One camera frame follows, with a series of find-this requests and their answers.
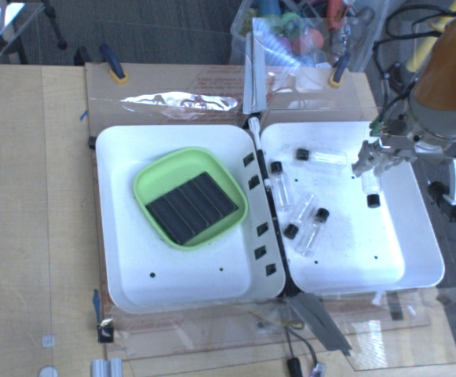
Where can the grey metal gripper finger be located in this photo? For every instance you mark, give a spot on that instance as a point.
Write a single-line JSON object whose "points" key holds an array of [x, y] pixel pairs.
{"points": [[365, 159], [386, 161]]}

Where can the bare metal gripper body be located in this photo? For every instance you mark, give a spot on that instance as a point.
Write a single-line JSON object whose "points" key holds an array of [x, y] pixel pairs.
{"points": [[396, 140]]}

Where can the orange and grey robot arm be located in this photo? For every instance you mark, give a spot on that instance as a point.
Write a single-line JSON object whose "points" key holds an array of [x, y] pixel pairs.
{"points": [[445, 73]]}

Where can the clear bottle with black cap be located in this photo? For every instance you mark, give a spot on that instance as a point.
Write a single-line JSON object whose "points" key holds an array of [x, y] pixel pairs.
{"points": [[281, 189], [291, 231], [310, 236], [373, 195], [327, 159]]}

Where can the white plastic tray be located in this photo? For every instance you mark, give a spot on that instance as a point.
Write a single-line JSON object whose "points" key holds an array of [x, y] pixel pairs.
{"points": [[361, 249], [180, 281]]}

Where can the clear storage bin with toys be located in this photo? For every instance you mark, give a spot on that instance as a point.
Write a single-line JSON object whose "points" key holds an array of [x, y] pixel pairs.
{"points": [[310, 22]]}

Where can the black ribbed rectangular tray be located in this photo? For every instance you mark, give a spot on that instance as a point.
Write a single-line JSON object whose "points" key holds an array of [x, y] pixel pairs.
{"points": [[192, 208]]}

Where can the green square plate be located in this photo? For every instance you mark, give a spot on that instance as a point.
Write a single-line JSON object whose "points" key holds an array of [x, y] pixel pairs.
{"points": [[172, 171]]}

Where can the brown cardboard board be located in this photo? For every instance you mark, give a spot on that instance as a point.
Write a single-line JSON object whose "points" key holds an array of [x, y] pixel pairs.
{"points": [[153, 92]]}

